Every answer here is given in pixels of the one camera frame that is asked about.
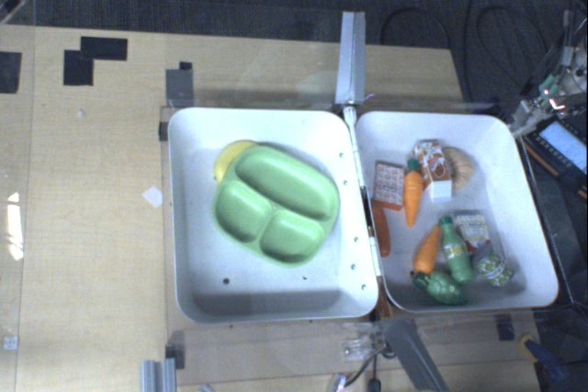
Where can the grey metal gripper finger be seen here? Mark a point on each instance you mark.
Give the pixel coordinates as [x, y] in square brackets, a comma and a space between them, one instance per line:
[526, 117]

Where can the orange and white packet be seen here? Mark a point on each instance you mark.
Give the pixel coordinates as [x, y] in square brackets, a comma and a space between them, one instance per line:
[388, 183]

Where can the yellow and white carton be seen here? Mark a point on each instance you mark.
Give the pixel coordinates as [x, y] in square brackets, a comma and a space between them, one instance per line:
[473, 227]

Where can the green and white can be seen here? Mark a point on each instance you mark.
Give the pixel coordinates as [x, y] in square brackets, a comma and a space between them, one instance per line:
[494, 266]

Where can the green broccoli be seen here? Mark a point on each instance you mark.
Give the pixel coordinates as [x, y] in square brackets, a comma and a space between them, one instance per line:
[443, 289]

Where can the white plastic tray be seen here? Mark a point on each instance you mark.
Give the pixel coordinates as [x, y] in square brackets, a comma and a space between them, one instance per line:
[206, 271]
[514, 216]

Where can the orange carrot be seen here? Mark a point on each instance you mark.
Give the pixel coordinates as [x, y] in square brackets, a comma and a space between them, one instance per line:
[427, 252]
[412, 193]

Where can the tan bread roll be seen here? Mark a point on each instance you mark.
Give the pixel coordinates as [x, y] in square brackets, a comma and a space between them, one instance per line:
[463, 167]

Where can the green divided plate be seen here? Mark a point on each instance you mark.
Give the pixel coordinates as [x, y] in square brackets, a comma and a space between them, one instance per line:
[280, 183]

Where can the green bottle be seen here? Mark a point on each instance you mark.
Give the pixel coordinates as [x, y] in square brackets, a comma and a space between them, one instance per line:
[457, 257]

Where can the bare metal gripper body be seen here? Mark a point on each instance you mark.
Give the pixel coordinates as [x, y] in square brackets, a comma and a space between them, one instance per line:
[572, 82]

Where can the orange sausage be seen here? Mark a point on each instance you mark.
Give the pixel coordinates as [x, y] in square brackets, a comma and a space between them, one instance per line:
[382, 229]

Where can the orange and white carton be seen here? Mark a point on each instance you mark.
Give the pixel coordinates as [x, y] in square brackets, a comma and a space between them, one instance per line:
[434, 170]

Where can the yellow banana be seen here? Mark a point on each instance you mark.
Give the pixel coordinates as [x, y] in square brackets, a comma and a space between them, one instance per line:
[225, 158]

